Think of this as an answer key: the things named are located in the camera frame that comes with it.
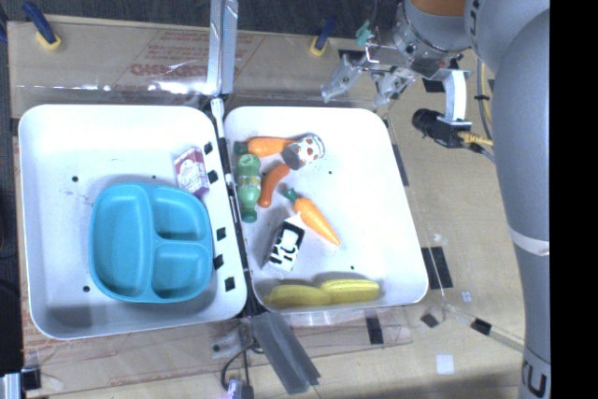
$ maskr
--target blue plate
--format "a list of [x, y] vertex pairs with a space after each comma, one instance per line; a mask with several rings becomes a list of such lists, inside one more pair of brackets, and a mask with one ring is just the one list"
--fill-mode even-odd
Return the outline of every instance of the blue plate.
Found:
[[186, 301], [213, 269], [205, 205], [179, 188], [120, 183], [93, 204], [89, 231], [92, 278], [108, 296], [135, 303]]

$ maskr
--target orange carrot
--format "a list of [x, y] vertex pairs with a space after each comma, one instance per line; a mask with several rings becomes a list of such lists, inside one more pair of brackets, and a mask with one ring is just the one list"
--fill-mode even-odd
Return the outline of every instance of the orange carrot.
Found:
[[294, 140], [288, 138], [278, 138], [276, 136], [255, 136], [247, 143], [235, 142], [235, 154], [243, 155], [253, 153], [260, 158], [281, 153], [287, 145]]
[[278, 183], [289, 175], [291, 167], [287, 164], [277, 164], [272, 168], [262, 180], [262, 191], [260, 192], [260, 199], [258, 205], [262, 208], [268, 208], [272, 204], [272, 195]]
[[335, 230], [309, 198], [299, 198], [293, 188], [287, 190], [284, 195], [293, 202], [293, 209], [295, 213], [299, 213], [303, 223], [331, 243], [337, 246], [340, 245], [340, 239], [338, 239]]

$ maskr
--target white band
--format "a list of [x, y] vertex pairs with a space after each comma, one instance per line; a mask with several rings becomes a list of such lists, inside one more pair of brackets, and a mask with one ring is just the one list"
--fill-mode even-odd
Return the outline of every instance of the white band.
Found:
[[524, 236], [521, 233], [516, 232], [511, 227], [509, 227], [508, 231], [511, 234], [513, 243], [515, 243], [521, 249], [525, 249], [526, 251], [537, 256], [550, 256], [550, 243], [548, 241]]

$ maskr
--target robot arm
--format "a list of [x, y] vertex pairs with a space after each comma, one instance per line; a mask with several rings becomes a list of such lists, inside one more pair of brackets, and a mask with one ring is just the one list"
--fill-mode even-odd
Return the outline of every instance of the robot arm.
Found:
[[[520, 399], [549, 398], [551, 393], [549, 12], [549, 0], [405, 0], [392, 28], [372, 25], [363, 58], [343, 58], [322, 87], [328, 101], [368, 72], [378, 86], [375, 105], [388, 102], [417, 77], [449, 81], [455, 87], [460, 77], [449, 66], [469, 48], [495, 74], [494, 161], [526, 317]], [[448, 97], [444, 116], [419, 110], [414, 125], [445, 147], [459, 146], [459, 140], [446, 140], [469, 127], [455, 115], [457, 100]]]

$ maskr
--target white tray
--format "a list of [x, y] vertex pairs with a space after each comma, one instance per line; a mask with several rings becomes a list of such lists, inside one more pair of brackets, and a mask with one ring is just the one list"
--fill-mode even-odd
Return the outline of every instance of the white tray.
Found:
[[[276, 229], [294, 214], [291, 201], [282, 195], [287, 187], [322, 210], [341, 246], [307, 228], [295, 266], [284, 282], [319, 286], [327, 279], [367, 278], [380, 284], [381, 293], [367, 303], [298, 306], [280, 312], [400, 306], [423, 297], [428, 276], [420, 243], [388, 130], [378, 115], [360, 108], [239, 107], [226, 117], [224, 130], [231, 165], [236, 162], [234, 142], [252, 136], [313, 133], [326, 148], [321, 159], [292, 170], [280, 182], [272, 205], [257, 208], [255, 223], [242, 223], [252, 286], [262, 303], [273, 287], [282, 284], [261, 264]], [[261, 171], [280, 161], [280, 155], [262, 159]]]
[[[212, 122], [190, 107], [39, 106], [19, 125], [29, 301], [36, 326], [59, 339], [114, 335], [232, 318], [245, 305], [235, 225]], [[184, 303], [140, 305], [93, 285], [88, 227], [93, 201], [122, 181], [175, 186], [174, 160], [211, 144], [207, 171], [218, 180], [204, 196], [222, 255], [206, 290]], [[226, 236], [216, 240], [224, 228]]]

